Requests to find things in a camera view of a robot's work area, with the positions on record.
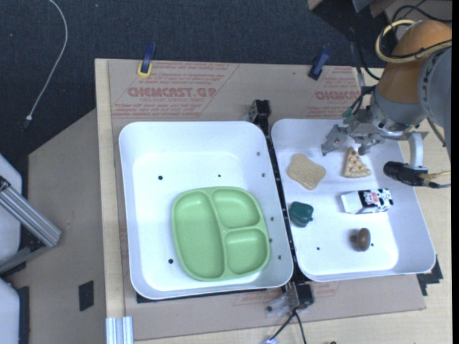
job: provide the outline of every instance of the white tray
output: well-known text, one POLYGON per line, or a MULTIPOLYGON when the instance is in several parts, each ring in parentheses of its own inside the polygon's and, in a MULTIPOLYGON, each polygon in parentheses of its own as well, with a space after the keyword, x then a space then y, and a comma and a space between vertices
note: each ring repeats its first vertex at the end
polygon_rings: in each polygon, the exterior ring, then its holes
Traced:
POLYGON ((121 131, 119 146, 131 281, 139 294, 161 300, 279 287, 290 280, 290 245, 265 136, 257 126, 243 121, 131 123, 121 131), (259 272, 203 282, 179 264, 171 206, 182 192, 215 186, 240 187, 257 199, 271 253, 259 272))
POLYGON ((17 291, 0 279, 0 336, 2 344, 17 344, 20 302, 17 291))
POLYGON ((415 190, 384 175, 387 161, 403 162, 399 144, 387 140, 362 156, 372 174, 363 178, 341 176, 348 146, 322 156, 321 144, 337 120, 276 122, 272 137, 289 207, 299 201, 314 208, 313 221, 304 228, 291 225, 298 265, 305 276, 319 281, 426 272, 435 263, 435 251, 415 190), (302 153, 326 169, 326 176, 309 191, 287 175, 291 158, 302 153), (341 194, 369 188, 388 188, 394 206, 387 212, 352 215, 344 212, 341 194), (350 243, 360 228, 368 228, 372 246, 365 252, 350 243))

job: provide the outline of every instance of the bread slice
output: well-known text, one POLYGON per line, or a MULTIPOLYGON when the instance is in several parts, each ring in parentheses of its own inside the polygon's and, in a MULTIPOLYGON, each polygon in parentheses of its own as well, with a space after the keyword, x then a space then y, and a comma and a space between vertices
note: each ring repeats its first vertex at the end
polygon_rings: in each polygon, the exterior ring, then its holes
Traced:
POLYGON ((371 175, 372 172, 361 161, 357 151, 349 147, 346 153, 346 161, 344 162, 344 177, 365 177, 371 175))
POLYGON ((325 176, 326 170, 305 155, 297 153, 292 158, 292 163, 287 170, 287 174, 303 187, 313 190, 325 176))

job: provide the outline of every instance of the blue clamp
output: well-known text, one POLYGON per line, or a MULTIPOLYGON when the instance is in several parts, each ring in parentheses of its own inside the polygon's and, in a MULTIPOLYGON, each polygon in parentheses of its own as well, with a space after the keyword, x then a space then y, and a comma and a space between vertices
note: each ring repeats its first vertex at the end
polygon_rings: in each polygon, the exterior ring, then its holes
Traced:
POLYGON ((137 69, 137 75, 142 79, 147 79, 151 74, 151 68, 153 67, 153 58, 156 51, 156 43, 150 42, 145 51, 145 57, 143 61, 139 64, 137 69))
POLYGON ((321 54, 314 59, 313 66, 311 70, 309 70, 308 76, 312 77, 314 80, 317 80, 318 77, 322 73, 322 67, 325 65, 330 55, 331 55, 330 47, 325 46, 322 49, 321 54))

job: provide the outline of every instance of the green object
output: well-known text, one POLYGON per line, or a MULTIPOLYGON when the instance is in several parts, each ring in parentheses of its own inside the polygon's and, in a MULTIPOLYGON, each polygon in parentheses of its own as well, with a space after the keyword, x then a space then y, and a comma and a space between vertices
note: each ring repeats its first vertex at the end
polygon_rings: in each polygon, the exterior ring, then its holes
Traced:
POLYGON ((288 209, 288 214, 292 223, 297 226, 306 226, 313 220, 314 208, 309 204, 294 201, 288 209))
POLYGON ((341 117, 343 118, 348 118, 350 115, 352 115, 352 111, 354 109, 352 107, 347 107, 347 110, 345 110, 342 114, 341 117))
POLYGON ((182 193, 172 206, 172 231, 182 267, 198 280, 242 277, 261 270, 269 260, 261 209, 241 188, 182 193))

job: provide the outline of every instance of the tan surface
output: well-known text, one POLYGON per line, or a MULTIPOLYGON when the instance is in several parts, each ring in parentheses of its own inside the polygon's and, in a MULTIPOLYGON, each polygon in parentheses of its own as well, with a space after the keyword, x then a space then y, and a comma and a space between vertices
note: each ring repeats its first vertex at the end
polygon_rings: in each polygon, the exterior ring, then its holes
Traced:
MULTIPOLYGON (((325 66, 313 80, 305 65, 155 61, 146 80, 137 76, 137 67, 136 60, 108 62, 125 315, 136 323, 136 340, 280 323, 282 317, 265 316, 265 306, 279 289, 138 304, 130 279, 118 136, 124 126, 139 120, 239 120, 252 98, 270 100, 271 125, 281 118, 341 119, 358 95, 355 72, 351 67, 325 66), (153 324, 150 317, 156 318, 153 324)), ((414 275, 314 282, 313 291, 314 305, 300 313, 304 322, 425 308, 414 275)))
MULTIPOLYGON (((124 301, 120 278, 119 240, 116 240, 118 221, 115 218, 116 208, 114 207, 116 194, 113 185, 113 139, 109 131, 109 127, 111 127, 110 106, 106 105, 110 101, 107 84, 108 61, 97 59, 95 70, 98 86, 107 316, 120 317, 123 314, 124 301)), ((438 169, 440 165, 444 165, 445 168, 450 167, 447 153, 433 135, 426 138, 425 147, 427 149, 425 165, 431 167, 432 172, 441 171, 438 169)), ((406 153, 407 144, 404 144, 403 148, 406 153)), ((419 312, 308 323, 305 327, 308 343, 329 343, 332 340, 338 344, 452 342, 450 189, 436 191, 423 189, 419 190, 417 195, 445 277, 439 285, 430 285, 427 288, 429 293, 429 296, 425 298, 427 309, 419 312)), ((197 317, 199 318, 199 312, 183 312, 183 315, 180 315, 180 320, 196 320, 197 317)), ((155 317, 148 319, 152 324, 157 320, 155 317)), ((232 330, 204 335, 189 335, 186 338, 145 340, 140 343, 172 344, 183 343, 184 341, 187 343, 261 343, 275 330, 276 327, 232 330)), ((301 343, 298 326, 289 325, 279 339, 282 343, 301 343)))
POLYGON ((30 344, 104 341, 97 130, 92 111, 29 155, 29 201, 62 231, 56 247, 9 278, 30 289, 30 344), (94 305, 80 312, 78 287, 89 281, 94 305))

